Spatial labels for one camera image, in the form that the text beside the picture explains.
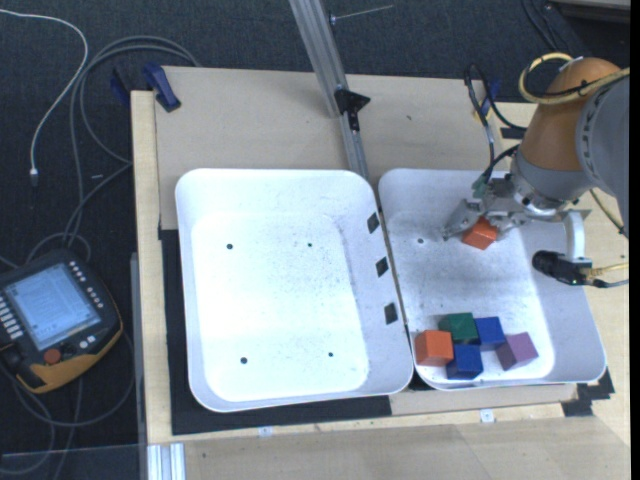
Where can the orange cube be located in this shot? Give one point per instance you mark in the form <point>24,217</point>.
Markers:
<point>434,348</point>
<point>480,235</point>

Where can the brown cardboard board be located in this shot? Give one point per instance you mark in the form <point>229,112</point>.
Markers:
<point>260,128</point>

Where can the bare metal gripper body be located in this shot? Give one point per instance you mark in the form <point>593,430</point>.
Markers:
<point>505,203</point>

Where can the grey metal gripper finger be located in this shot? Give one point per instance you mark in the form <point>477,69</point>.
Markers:
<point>462,220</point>
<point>505,227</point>

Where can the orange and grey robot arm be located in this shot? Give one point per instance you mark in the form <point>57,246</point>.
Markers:
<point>555,133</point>

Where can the purple cube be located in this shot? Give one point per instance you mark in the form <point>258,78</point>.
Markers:
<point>517,350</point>

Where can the white plastic tray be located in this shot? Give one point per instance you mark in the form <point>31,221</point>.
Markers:
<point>465,283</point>
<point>280,308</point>

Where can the black cylinder on white bracket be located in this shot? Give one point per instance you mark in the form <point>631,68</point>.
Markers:
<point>557,265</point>

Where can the blue cube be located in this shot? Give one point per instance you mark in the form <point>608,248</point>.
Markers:
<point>490,330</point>
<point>465,362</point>

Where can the green cube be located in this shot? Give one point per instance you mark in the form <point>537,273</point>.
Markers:
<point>460,325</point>

